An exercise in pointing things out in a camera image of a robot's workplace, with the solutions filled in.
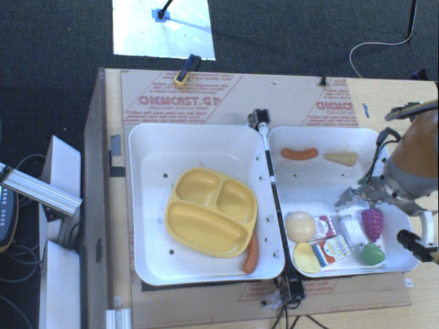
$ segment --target round bread roll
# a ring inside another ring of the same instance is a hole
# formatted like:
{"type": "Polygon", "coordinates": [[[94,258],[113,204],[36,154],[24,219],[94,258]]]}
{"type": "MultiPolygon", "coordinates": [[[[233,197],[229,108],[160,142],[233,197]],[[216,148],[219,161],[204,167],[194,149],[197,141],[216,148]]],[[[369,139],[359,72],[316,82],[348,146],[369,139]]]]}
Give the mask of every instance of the round bread roll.
{"type": "Polygon", "coordinates": [[[287,236],[296,243],[308,241],[316,233],[313,217],[303,211],[289,213],[285,219],[287,236]]]}

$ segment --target yellow plate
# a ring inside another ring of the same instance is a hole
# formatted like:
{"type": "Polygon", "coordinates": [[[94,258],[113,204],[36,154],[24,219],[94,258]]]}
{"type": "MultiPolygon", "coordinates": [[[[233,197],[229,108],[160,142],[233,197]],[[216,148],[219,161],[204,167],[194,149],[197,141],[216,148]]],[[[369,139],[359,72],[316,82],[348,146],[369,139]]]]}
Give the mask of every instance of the yellow plate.
{"type": "Polygon", "coordinates": [[[184,172],[169,198],[165,224],[181,243],[205,254],[235,257],[248,246],[257,199],[242,182],[204,168],[184,172]]]}

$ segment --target small box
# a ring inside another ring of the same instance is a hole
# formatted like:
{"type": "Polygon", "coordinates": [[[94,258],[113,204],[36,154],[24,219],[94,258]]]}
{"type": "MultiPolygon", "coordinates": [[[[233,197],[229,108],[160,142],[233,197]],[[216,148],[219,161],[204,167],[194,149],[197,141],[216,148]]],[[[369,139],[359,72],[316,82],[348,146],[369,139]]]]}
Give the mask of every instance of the small box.
{"type": "Polygon", "coordinates": [[[352,254],[348,243],[342,235],[315,244],[313,250],[322,267],[330,265],[352,254]]]}
{"type": "Polygon", "coordinates": [[[334,222],[330,215],[322,215],[314,217],[316,223],[316,233],[309,241],[328,239],[337,235],[334,222]]]}

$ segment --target hot dog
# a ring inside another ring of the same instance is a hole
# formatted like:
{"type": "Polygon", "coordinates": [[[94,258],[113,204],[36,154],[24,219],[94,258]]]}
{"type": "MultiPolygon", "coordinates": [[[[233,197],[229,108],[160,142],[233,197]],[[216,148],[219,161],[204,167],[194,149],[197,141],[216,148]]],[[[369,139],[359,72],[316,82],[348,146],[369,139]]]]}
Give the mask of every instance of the hot dog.
{"type": "Polygon", "coordinates": [[[242,265],[242,270],[245,271],[247,274],[252,273],[257,266],[258,259],[259,259],[258,238],[256,236],[256,233],[253,232],[250,242],[248,243],[247,246],[247,259],[244,261],[244,264],[242,265]]]}
{"type": "Polygon", "coordinates": [[[288,148],[284,148],[281,150],[281,155],[282,157],[288,158],[289,160],[304,161],[317,157],[318,150],[312,148],[303,151],[294,151],[288,148]]]}

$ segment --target robotic arm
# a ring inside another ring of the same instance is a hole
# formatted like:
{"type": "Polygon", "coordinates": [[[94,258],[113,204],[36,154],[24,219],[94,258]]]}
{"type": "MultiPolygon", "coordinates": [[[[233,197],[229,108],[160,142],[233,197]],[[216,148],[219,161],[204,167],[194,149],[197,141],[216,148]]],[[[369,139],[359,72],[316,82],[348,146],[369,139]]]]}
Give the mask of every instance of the robotic arm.
{"type": "Polygon", "coordinates": [[[425,210],[415,202],[438,190],[438,100],[395,108],[385,117],[387,121],[406,118],[410,118],[412,124],[403,137],[391,128],[379,134],[372,166],[359,181],[360,187],[348,188],[335,207],[339,210],[361,198],[372,205],[394,204],[409,216],[419,216],[422,237],[401,230],[397,239],[421,261],[439,264],[438,246],[433,243],[433,215],[438,211],[425,210]],[[389,135],[394,140],[385,141],[389,135]],[[372,176],[379,153],[388,143],[398,145],[385,161],[381,175],[372,176]]]}

